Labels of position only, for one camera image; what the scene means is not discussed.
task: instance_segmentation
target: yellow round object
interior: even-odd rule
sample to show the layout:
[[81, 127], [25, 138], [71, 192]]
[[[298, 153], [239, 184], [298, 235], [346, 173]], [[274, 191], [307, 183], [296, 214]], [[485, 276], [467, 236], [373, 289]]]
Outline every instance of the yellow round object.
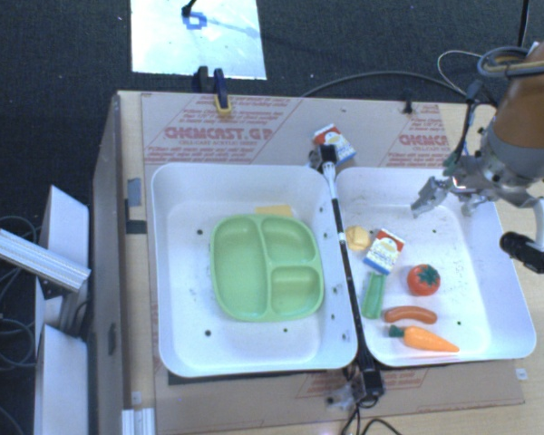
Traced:
[[345, 230], [346, 244], [354, 251], [366, 250], [370, 245], [369, 233], [360, 226], [350, 226]]

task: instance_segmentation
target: blue sticker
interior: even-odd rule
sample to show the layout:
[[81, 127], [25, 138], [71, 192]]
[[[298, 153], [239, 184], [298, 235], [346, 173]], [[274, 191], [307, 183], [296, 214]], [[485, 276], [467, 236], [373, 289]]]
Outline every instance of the blue sticker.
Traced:
[[208, 18], [200, 12], [191, 12], [189, 17], [182, 16], [181, 20], [191, 31], [196, 31], [208, 25]]

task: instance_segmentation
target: yellow sponge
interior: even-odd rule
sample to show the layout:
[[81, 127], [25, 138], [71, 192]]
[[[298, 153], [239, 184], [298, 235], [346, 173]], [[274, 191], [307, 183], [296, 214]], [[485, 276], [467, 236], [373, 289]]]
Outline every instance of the yellow sponge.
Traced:
[[256, 214], [273, 214], [276, 216], [293, 217], [292, 208], [289, 205], [272, 205], [269, 207], [256, 207]]
[[371, 245], [369, 233], [360, 226], [346, 228], [346, 244], [354, 251], [365, 250]]

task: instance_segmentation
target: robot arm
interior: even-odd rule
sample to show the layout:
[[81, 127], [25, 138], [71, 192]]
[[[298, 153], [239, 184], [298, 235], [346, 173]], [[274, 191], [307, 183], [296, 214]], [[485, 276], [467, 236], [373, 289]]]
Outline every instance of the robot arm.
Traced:
[[484, 75], [510, 79], [496, 115], [483, 132], [481, 146], [473, 156], [462, 156], [479, 86], [468, 92], [468, 112], [463, 135], [455, 152], [444, 162], [447, 179], [430, 178], [411, 205], [413, 215], [439, 205], [452, 193], [470, 216], [481, 203], [504, 199], [517, 208], [532, 208], [537, 237], [508, 233], [500, 246], [535, 272], [544, 273], [544, 198], [534, 198], [528, 188], [544, 180], [544, 42], [521, 63], [520, 49], [503, 49], [484, 55], [479, 70]]

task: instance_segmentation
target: black floor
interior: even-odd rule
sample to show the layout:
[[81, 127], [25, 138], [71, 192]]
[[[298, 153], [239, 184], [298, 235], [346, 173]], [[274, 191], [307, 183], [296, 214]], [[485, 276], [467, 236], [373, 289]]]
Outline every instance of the black floor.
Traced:
[[[232, 93], [298, 96], [342, 76], [404, 70], [438, 77], [437, 57], [516, 44], [522, 0], [257, 0], [267, 81], [230, 81]], [[0, 0], [0, 217], [40, 224], [48, 189], [88, 204], [112, 94], [189, 92], [188, 77], [131, 72], [130, 0]], [[544, 39], [544, 0], [530, 0], [526, 46]], [[446, 73], [474, 80], [475, 60], [450, 55]], [[503, 85], [490, 85], [499, 98]], [[460, 102], [410, 77], [371, 77], [324, 96]], [[16, 280], [1, 312], [33, 321], [34, 284]], [[12, 353], [25, 341], [12, 339]], [[0, 404], [32, 433], [32, 370], [0, 372]], [[0, 434], [15, 433], [0, 414]]]

